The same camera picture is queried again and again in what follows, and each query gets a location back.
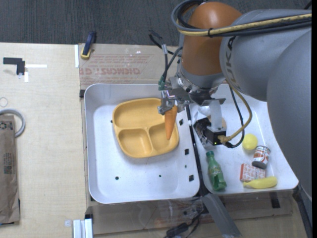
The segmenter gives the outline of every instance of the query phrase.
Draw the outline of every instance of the brown paper bag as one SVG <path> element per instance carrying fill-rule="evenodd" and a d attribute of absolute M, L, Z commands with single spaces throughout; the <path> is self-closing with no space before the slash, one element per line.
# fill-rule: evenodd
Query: brown paper bag
<path fill-rule="evenodd" d="M 20 218 L 14 116 L 0 116 L 0 223 Z"/>

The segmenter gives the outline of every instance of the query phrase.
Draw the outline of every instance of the table surface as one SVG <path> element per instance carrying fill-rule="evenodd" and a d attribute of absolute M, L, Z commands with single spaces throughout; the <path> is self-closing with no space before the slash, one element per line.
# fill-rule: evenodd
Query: table surface
<path fill-rule="evenodd" d="M 0 237 L 70 238 L 65 223 L 83 219 L 87 209 L 79 68 L 74 45 L 0 43 L 2 57 L 23 58 L 29 82 L 18 78 L 14 65 L 0 64 L 0 97 L 5 108 L 17 109 L 26 120 L 16 139 L 20 221 L 0 227 Z M 238 220 L 243 237 L 306 237 L 300 211 L 292 214 Z M 162 238 L 165 230 L 149 230 L 100 237 Z M 220 238 L 214 223 L 200 225 L 192 237 Z"/>

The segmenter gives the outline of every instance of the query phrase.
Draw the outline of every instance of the carrot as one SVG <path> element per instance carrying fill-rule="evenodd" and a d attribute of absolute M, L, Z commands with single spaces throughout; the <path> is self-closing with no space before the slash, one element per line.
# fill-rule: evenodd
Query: carrot
<path fill-rule="evenodd" d="M 167 140 L 170 140 L 173 130 L 174 130 L 174 124 L 176 121 L 176 115 L 177 115 L 177 107 L 174 106 L 172 109 L 165 112 L 164 120 L 165 120 L 165 131 L 166 131 L 166 138 Z"/>

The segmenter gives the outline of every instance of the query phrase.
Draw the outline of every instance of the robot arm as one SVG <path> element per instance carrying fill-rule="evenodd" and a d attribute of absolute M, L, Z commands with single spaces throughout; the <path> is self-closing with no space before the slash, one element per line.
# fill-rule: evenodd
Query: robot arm
<path fill-rule="evenodd" d="M 193 7 L 185 22 L 183 15 Z M 179 112 L 190 103 L 219 110 L 223 100 L 212 95 L 224 80 L 235 91 L 267 102 L 274 136 L 309 197 L 311 16 L 311 10 L 289 9 L 242 15 L 226 4 L 202 0 L 179 4 L 172 21 L 180 32 L 181 58 L 176 75 L 160 86 L 158 108 L 162 115 L 175 103 Z M 219 119 L 221 113 L 215 112 L 213 123 Z M 197 127 L 211 143 L 225 135 L 225 128 L 206 121 Z"/>

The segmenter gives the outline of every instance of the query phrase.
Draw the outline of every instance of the can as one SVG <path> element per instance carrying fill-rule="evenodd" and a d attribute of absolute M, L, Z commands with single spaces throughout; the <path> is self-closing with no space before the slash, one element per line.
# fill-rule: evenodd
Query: can
<path fill-rule="evenodd" d="M 258 145 L 253 155 L 252 166 L 266 169 L 270 153 L 271 150 L 268 147 Z"/>

